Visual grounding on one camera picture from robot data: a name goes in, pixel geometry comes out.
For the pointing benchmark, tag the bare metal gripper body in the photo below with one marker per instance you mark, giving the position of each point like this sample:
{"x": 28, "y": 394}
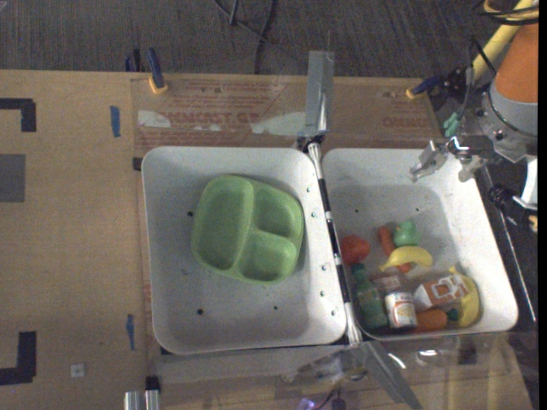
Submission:
{"x": 483, "y": 143}

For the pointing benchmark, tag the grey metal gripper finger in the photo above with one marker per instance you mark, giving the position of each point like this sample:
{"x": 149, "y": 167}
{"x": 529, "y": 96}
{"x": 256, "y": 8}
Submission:
{"x": 429, "y": 158}
{"x": 470, "y": 168}

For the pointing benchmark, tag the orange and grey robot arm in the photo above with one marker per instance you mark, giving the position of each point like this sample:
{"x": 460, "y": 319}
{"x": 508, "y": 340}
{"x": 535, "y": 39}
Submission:
{"x": 517, "y": 71}

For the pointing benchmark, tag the white plastic tray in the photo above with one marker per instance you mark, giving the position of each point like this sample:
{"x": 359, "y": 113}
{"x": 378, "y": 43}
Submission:
{"x": 239, "y": 314}
{"x": 384, "y": 195}

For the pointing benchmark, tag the green pear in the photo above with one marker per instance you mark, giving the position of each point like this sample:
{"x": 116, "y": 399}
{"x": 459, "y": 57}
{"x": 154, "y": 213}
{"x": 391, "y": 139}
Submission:
{"x": 406, "y": 234}

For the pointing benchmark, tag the thin orange carrot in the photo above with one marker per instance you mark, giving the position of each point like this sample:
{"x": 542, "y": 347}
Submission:
{"x": 386, "y": 239}

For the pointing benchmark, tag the small yellow banana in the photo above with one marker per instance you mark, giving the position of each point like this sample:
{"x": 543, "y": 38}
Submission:
{"x": 410, "y": 255}

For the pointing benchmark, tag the red tomato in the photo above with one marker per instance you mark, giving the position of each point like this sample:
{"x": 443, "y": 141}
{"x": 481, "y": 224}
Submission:
{"x": 354, "y": 249}

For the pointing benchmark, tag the orange and white carton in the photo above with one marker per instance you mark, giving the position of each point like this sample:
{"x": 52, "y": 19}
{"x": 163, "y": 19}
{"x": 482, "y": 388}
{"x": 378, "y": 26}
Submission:
{"x": 440, "y": 293}

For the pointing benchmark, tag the large yellow banana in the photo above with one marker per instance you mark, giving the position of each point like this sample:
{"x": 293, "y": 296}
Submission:
{"x": 470, "y": 306}

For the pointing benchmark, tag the white can orange label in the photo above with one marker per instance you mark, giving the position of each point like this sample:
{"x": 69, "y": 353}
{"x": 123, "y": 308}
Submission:
{"x": 401, "y": 311}

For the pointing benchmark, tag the fat orange carrot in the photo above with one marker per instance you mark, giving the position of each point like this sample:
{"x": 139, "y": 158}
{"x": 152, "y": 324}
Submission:
{"x": 431, "y": 320}

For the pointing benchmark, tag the green bottle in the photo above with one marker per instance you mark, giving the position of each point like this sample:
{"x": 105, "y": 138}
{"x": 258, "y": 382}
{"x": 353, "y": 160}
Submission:
{"x": 371, "y": 306}

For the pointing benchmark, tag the brown cardboard board red print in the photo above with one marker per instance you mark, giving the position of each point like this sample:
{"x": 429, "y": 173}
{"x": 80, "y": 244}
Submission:
{"x": 222, "y": 109}

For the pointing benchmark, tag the green divided plate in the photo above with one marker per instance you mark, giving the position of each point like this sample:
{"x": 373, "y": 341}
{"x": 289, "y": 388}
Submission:
{"x": 226, "y": 224}

